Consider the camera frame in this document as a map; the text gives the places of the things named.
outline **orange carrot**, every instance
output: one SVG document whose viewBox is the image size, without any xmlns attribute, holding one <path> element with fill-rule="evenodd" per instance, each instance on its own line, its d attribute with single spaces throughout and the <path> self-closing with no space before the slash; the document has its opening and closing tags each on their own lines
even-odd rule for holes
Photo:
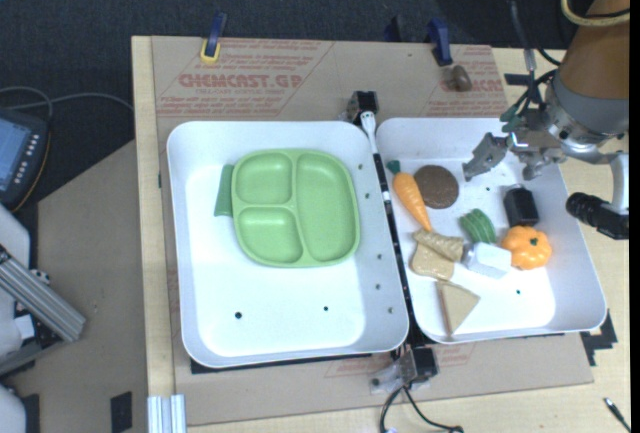
<svg viewBox="0 0 640 433">
<path fill-rule="evenodd" d="M 418 183 L 413 178 L 413 175 L 401 172 L 400 163 L 398 161 L 390 161 L 387 163 L 387 168 L 393 172 L 393 189 L 395 190 L 398 198 L 404 205 L 405 209 L 411 213 L 424 230 L 431 232 L 431 221 L 427 214 L 427 208 L 424 205 L 422 194 L 418 188 Z"/>
</svg>

